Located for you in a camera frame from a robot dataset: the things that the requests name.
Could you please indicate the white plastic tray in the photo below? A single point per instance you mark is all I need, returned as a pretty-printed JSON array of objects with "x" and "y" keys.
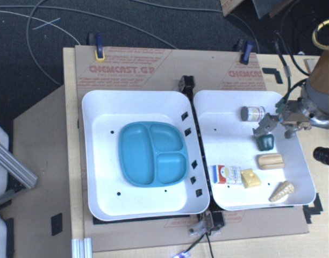
[
  {"x": 143, "y": 200},
  {"x": 234, "y": 144}
]

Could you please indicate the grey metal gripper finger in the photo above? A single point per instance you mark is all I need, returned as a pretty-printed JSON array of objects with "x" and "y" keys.
[
  {"x": 266, "y": 124},
  {"x": 289, "y": 132}
]

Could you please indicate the small white can, grey lid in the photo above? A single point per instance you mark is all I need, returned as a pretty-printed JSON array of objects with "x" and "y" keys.
[{"x": 254, "y": 113}]

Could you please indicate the yellow cheese wedge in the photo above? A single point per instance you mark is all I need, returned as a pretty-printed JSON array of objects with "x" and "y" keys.
[{"x": 250, "y": 179}]

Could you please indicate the tan bread bun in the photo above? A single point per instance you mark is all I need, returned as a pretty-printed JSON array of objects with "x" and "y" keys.
[{"x": 270, "y": 161}]

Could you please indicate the yellow corn cob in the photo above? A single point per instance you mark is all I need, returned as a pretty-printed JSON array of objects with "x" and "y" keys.
[{"x": 282, "y": 191}]

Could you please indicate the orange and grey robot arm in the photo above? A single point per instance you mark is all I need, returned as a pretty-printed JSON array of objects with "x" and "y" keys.
[{"x": 320, "y": 77}]

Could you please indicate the thin black rod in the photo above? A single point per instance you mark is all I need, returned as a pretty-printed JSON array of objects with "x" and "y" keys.
[{"x": 199, "y": 133}]

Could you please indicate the brown cardboard board, red print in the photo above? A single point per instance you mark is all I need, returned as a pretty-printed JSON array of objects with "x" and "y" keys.
[{"x": 143, "y": 68}]

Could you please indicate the white red blue carton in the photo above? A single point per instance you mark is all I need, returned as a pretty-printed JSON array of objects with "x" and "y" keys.
[{"x": 226, "y": 175}]

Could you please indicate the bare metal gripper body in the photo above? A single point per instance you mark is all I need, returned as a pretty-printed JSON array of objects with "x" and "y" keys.
[{"x": 296, "y": 115}]

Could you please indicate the blue divided plate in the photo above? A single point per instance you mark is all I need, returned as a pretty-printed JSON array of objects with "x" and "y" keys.
[{"x": 137, "y": 154}]

